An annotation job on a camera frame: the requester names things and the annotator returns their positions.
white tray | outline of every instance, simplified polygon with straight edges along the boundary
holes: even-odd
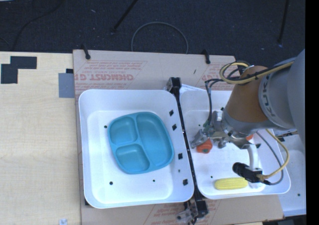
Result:
[[[212,91],[213,111],[221,111],[221,108],[226,106],[230,94],[231,91]],[[207,92],[204,90],[181,92],[180,103],[187,138],[188,141],[191,142],[208,118],[209,102]],[[277,142],[270,137],[265,130],[261,130],[259,133],[269,142],[279,157],[281,164],[283,164],[284,161]],[[279,168],[278,162],[269,147],[257,134],[254,135],[253,141],[255,144],[261,144],[257,150],[259,155],[259,167],[263,169],[263,174],[268,175],[277,170]],[[219,149],[217,145],[214,145],[211,151],[206,154],[197,152],[196,148],[190,151],[194,163],[198,189],[209,199],[281,194],[287,192],[290,188],[290,178],[285,168],[284,178],[277,185],[268,186],[262,184],[259,188],[252,188],[248,185],[242,189],[218,190],[214,187],[214,183],[217,179],[239,177],[232,170],[232,166],[235,162],[249,165],[248,151],[241,150],[232,143],[226,144],[226,147],[221,149]],[[277,173],[269,178],[269,181],[277,182],[280,175],[280,172]]]
[[[165,124],[173,161],[144,174],[127,174],[116,163],[109,123],[126,114],[152,112]],[[175,97],[164,90],[87,90],[79,98],[84,195],[95,208],[184,202],[194,193]]]

blue plate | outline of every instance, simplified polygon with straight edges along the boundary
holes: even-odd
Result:
[[[128,174],[142,174],[167,166],[174,157],[169,133],[152,112],[137,112],[113,120],[108,138],[119,167]]]

yellow object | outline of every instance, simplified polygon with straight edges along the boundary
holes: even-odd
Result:
[[[248,181],[243,177],[232,177],[218,179],[215,182],[215,188],[218,190],[235,190],[245,188],[248,185]]]

black clip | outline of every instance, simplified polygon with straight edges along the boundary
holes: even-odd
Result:
[[[85,44],[81,44],[81,49],[84,50],[85,58],[87,60],[91,59],[91,55],[89,54],[88,49],[86,48]]]
[[[206,64],[210,64],[209,55],[207,51],[204,49],[200,54],[205,55]]]

yellow cable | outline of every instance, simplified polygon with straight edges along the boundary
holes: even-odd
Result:
[[[274,171],[273,173],[269,174],[269,175],[262,175],[262,174],[259,174],[257,175],[257,177],[260,179],[260,181],[264,181],[265,179],[268,179],[269,177],[272,177],[273,175],[277,174],[278,172],[282,171],[284,167],[286,167],[286,165],[288,164],[289,162],[289,158],[290,158],[290,155],[289,155],[289,151],[288,149],[281,143],[281,141],[275,136],[273,135],[268,129],[266,129],[266,131],[268,132],[269,135],[271,135],[273,137],[273,139],[275,139],[278,144],[280,144],[284,150],[286,151],[286,154],[287,154],[287,157],[286,157],[286,160],[285,162],[283,163],[283,165],[277,169],[276,171]]]
[[[220,71],[219,71],[219,76],[220,76],[220,78],[221,78],[223,81],[225,81],[225,82],[227,82],[227,83],[229,83],[229,84],[245,84],[245,83],[251,82],[252,80],[255,80],[255,79],[256,79],[256,76],[258,76],[258,77],[265,76],[265,75],[268,75],[268,74],[270,74],[270,73],[276,72],[276,71],[278,71],[278,70],[281,70],[281,69],[290,67],[292,64],[293,64],[293,61],[288,62],[288,63],[285,63],[285,64],[283,64],[283,65],[280,65],[280,66],[278,66],[278,67],[276,67],[276,68],[267,70],[267,71],[264,72],[264,73],[258,74],[258,72],[257,72],[256,75],[254,75],[254,76],[252,76],[252,77],[250,77],[250,78],[247,78],[247,79],[243,79],[243,80],[240,80],[240,79],[239,79],[239,80],[230,80],[230,79],[227,79],[227,78],[224,76],[224,72],[225,72],[225,70],[226,70],[228,67],[230,67],[230,66],[244,66],[244,67],[247,67],[247,64],[246,64],[246,63],[233,62],[233,63],[229,63],[229,64],[226,64],[225,66],[223,66],[223,67],[220,69]]]

